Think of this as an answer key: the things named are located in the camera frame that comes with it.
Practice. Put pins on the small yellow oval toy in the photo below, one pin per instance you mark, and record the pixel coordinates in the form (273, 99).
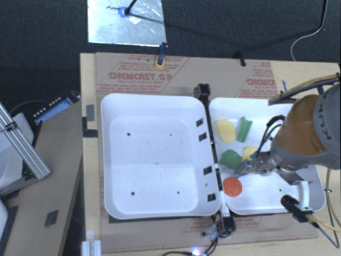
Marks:
(248, 152)

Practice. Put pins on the large yellow oval toy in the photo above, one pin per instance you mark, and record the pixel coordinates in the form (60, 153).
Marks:
(226, 131)

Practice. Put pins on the white plastic tray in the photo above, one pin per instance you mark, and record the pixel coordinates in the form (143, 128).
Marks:
(263, 196)
(154, 156)

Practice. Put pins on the thin black and white rod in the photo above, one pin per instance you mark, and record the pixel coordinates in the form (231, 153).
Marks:
(213, 143)

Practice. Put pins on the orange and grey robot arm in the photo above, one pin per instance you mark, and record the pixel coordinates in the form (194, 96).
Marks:
(303, 127)

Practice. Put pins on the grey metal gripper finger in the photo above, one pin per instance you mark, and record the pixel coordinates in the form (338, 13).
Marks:
(240, 170)
(251, 168)

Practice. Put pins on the green leaf-shaped toy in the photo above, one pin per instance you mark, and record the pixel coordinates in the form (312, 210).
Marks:
(230, 159)

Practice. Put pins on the long green toy vegetable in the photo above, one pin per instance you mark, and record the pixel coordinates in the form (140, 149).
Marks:
(244, 129)

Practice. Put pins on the orange round toy slice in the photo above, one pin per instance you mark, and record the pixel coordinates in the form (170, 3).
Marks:
(232, 186)

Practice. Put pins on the black cylinder on white bracket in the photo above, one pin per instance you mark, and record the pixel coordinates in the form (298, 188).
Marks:
(294, 208)

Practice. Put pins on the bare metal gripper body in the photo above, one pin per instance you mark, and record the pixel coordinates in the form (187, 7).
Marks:
(263, 163)

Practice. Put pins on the brown cardboard board, red print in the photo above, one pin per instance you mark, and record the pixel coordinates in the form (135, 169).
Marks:
(183, 71)

